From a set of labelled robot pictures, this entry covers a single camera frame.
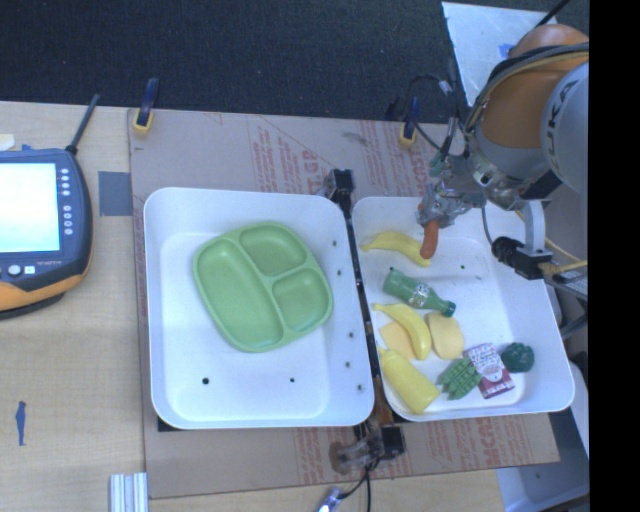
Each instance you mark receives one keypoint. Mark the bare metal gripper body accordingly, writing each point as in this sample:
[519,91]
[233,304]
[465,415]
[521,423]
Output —
[462,190]

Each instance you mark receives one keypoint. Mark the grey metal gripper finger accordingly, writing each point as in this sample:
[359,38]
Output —
[424,212]
[446,217]

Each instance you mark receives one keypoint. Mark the orange sausage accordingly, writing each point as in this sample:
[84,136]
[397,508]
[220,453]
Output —
[429,242]

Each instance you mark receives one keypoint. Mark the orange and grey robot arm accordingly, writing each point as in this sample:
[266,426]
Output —
[515,110]

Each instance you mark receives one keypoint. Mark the yellow banana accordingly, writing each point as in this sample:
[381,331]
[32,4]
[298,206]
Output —
[412,325]
[395,244]

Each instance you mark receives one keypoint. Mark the green bottle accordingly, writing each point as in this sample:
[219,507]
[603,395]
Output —
[407,291]

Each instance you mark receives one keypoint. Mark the thin black rod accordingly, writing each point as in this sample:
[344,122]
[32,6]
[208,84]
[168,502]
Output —
[364,305]

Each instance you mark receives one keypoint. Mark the white plastic tray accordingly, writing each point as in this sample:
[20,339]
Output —
[240,390]
[520,310]

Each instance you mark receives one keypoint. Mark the orange cheese slice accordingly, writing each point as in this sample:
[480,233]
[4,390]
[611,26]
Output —
[394,340]

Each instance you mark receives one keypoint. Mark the dark green broccoli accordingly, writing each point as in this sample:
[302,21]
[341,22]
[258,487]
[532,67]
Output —
[517,357]

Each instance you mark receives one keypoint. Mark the red and white carton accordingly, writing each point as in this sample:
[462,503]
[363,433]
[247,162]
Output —
[490,372]

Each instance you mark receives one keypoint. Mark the green pea pods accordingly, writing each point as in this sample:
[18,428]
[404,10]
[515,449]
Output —
[459,379]

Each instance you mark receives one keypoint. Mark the yellow bottle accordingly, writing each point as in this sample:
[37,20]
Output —
[407,382]

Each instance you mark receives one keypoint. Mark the green divided plate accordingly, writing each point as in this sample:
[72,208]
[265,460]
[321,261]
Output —
[240,295]

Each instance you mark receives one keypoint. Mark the brown cardboard board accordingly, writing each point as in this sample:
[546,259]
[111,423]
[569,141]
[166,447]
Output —
[225,150]

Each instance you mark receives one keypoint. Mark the black cylinder on white bracket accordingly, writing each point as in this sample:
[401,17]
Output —
[532,257]

